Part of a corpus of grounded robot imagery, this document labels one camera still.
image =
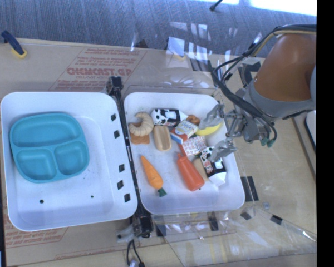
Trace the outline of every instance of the table surface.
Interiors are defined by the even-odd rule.
[[[100,75],[94,83],[80,78],[88,76],[82,68],[96,67],[106,69],[108,75],[121,75],[123,96],[140,90],[213,93],[224,102],[225,110],[233,107],[215,91],[210,72],[193,70],[193,63],[209,60],[216,67],[218,62],[232,57],[205,55],[197,60],[163,50],[136,48],[131,52],[125,47],[18,40],[28,52],[24,59],[14,56],[10,45],[0,44],[0,102],[16,91],[104,92],[107,76]],[[97,52],[104,59],[98,59]],[[230,87],[240,88],[237,78],[230,81]],[[202,266],[275,256],[281,262],[287,255],[295,254],[303,254],[314,263],[315,174],[299,137],[304,137],[299,127],[299,122],[295,124],[293,120],[278,122],[278,140],[271,148],[235,139],[238,150],[234,156],[244,188],[249,191],[245,191],[244,205],[212,215],[153,217],[158,230],[148,239],[135,239],[146,266]],[[4,167],[1,175],[8,266],[59,266],[59,259],[74,266],[83,266],[86,260],[91,266],[99,266],[104,260],[114,266],[126,264],[127,242],[118,241],[116,234],[129,227],[128,219],[31,233],[20,231],[8,218]],[[218,230],[211,228],[213,216]]]

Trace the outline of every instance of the croissant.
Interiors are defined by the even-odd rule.
[[[145,112],[139,112],[135,115],[136,118],[142,119],[142,123],[139,127],[136,127],[133,123],[129,124],[129,131],[135,136],[146,136],[154,128],[154,122],[151,116]]]

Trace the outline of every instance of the gray carpet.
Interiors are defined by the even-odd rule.
[[[0,0],[0,42],[1,33],[7,30],[21,38],[128,47],[143,43],[162,50],[168,38],[174,37],[185,41],[185,51],[198,45],[213,53],[240,55],[255,37],[265,36],[274,27],[317,23],[314,15],[260,9],[251,0],[222,3],[214,12],[209,9],[212,4],[197,0]],[[195,25],[207,27],[209,38],[194,34]],[[267,44],[259,56],[265,57],[271,47]],[[0,250],[4,250],[1,206]]]

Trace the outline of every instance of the red bottle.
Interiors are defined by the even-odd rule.
[[[190,191],[193,192],[204,185],[204,179],[187,156],[178,154],[177,165],[184,182]]]

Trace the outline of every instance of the teal dish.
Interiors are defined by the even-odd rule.
[[[31,182],[73,177],[89,164],[83,129],[75,118],[65,113],[22,118],[11,127],[9,140],[17,170]]]

